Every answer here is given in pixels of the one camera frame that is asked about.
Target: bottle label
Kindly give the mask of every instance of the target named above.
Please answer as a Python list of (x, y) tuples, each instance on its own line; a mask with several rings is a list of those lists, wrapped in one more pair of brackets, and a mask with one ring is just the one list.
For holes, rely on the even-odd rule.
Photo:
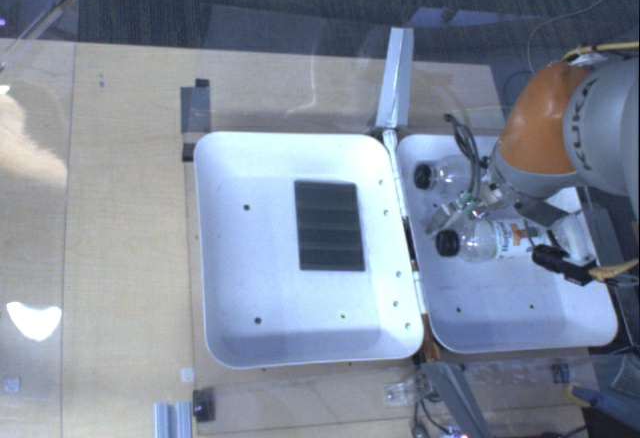
[(495, 258), (528, 257), (533, 247), (549, 244), (545, 229), (523, 219), (502, 219), (493, 222), (496, 237)]

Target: black bottle cap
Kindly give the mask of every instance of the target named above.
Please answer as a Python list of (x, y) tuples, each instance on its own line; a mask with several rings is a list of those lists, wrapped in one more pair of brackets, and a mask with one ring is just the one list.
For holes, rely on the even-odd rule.
[(436, 250), (443, 257), (453, 257), (460, 251), (460, 237), (455, 230), (441, 230), (436, 235)]
[(418, 164), (413, 172), (413, 183), (418, 189), (429, 189), (433, 185), (433, 170), (428, 164)]

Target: plastic bottle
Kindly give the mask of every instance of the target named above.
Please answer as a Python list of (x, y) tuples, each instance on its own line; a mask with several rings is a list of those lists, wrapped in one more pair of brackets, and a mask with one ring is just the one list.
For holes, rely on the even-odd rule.
[(458, 256), (476, 263), (528, 257), (534, 245), (549, 242), (543, 227), (531, 222), (525, 226), (523, 219), (465, 219), (456, 230), (442, 230), (436, 235), (436, 249), (441, 256)]
[(572, 260), (584, 261), (590, 258), (585, 231), (577, 216), (569, 214), (558, 220), (551, 227), (551, 231)]
[(453, 201), (467, 190), (471, 178), (469, 161), (462, 155), (447, 155), (420, 163), (413, 172), (418, 189), (435, 191), (444, 201)]

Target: black connector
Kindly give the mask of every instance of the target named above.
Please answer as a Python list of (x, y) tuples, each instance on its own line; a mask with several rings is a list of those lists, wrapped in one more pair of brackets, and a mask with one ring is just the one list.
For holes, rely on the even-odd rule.
[(216, 419), (213, 388), (193, 391), (193, 416), (196, 422), (212, 422)]
[(581, 287), (592, 282), (593, 278), (589, 274), (589, 269), (596, 266), (595, 261), (591, 261), (585, 266), (577, 266), (564, 260), (568, 256), (569, 254), (561, 248), (538, 244), (533, 248), (531, 259), (547, 271), (561, 274), (565, 280)]
[(418, 164), (413, 172), (413, 183), (418, 189), (429, 189), (433, 185), (434, 176), (431, 166), (425, 163)]

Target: wooden table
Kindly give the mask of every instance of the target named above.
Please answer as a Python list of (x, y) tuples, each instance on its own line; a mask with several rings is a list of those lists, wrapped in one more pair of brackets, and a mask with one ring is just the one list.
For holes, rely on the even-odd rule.
[[(43, 102), (63, 102), (61, 95), (72, 91), (70, 114), (59, 118), (71, 124), (70, 142), (68, 148), (59, 144), (50, 150), (54, 160), (62, 161), (57, 165), (63, 170), (57, 189), (55, 182), (23, 173), (16, 177), (28, 181), (28, 193), (3, 200), (3, 255), (13, 259), (11, 266), (23, 267), (8, 269), (0, 263), (0, 284), (5, 297), (10, 294), (33, 304), (60, 302), (63, 319), (48, 341), (35, 343), (15, 333), (4, 311), (0, 316), (2, 373), (14, 372), (22, 379), (22, 395), (0, 396), (0, 426), (8, 430), (3, 436), (149, 437), (153, 404), (188, 400), (196, 384), (212, 381), (233, 390), (240, 383), (264, 388), (290, 378), (291, 369), (225, 369), (204, 348), (199, 271), (190, 268), (189, 259), (189, 241), (197, 239), (188, 236), (188, 218), (192, 224), (194, 220), (193, 212), (187, 212), (193, 192), (189, 165), (185, 182), (181, 161), (180, 87), (193, 86), (196, 78), (210, 80), (213, 122), (221, 129), (251, 127), (256, 116), (268, 115), (269, 123), (278, 128), (317, 130), (332, 124), (351, 130), (375, 113), (384, 62), (37, 42), (21, 63), (21, 77), (44, 95), (18, 102), (26, 106), (27, 134), (34, 126), (46, 129), (43, 113), (51, 109)], [(415, 63), (412, 124), (448, 133), (441, 115), (452, 109), (467, 113), (476, 128), (501, 127), (490, 69)], [(38, 137), (50, 149), (69, 134), (63, 131), (51, 141)], [(0, 147), (0, 164), (7, 164), (6, 159)], [(30, 213), (25, 212), (27, 202)], [(35, 228), (34, 216), (39, 223)], [(196, 260), (191, 259), (191, 266)], [(30, 359), (31, 351), (41, 359), (46, 347), (58, 360), (35, 365), (40, 360)], [(194, 366), (196, 381), (190, 377)], [(399, 376), (406, 363), (354, 367), (373, 369), (375, 379), (375, 372), (384, 369)], [(294, 370), (304, 377), (326, 368)], [(331, 368), (344, 373), (335, 376), (339, 397), (344, 398), (345, 391), (358, 393), (349, 381), (356, 378), (349, 376), (360, 374), (345, 372), (349, 366)], [(379, 381), (388, 379), (379, 376)], [(566, 432), (583, 423), (577, 407), (563, 398), (560, 385), (486, 383), (485, 388), (480, 390), (480, 404), (488, 410), (486, 418), (495, 424), (495, 432), (503, 436)], [(297, 427), (260, 431), (282, 419), (272, 418), (271, 406), (261, 406), (267, 404), (268, 394), (261, 397), (256, 396), (250, 408), (264, 410), (256, 418), (221, 413), (218, 423), (226, 429), (216, 436), (410, 436), (411, 408), (394, 410), (389, 418), (312, 427), (299, 427), (300, 420), (292, 416), (290, 425)], [(434, 416), (445, 413), (442, 407), (434, 408)], [(231, 432), (234, 422), (247, 420), (255, 429)]]

